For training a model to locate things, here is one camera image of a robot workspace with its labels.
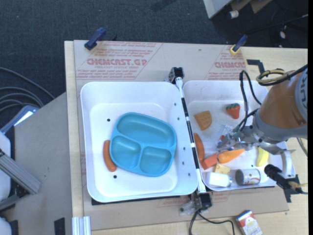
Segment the banana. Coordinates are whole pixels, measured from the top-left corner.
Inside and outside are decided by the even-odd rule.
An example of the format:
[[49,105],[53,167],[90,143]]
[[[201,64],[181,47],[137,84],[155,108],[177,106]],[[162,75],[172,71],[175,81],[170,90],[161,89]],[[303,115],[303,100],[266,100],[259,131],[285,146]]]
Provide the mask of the banana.
[[262,166],[268,160],[269,153],[260,147],[258,148],[258,150],[259,150],[259,155],[258,155],[258,159],[256,161],[256,165]]

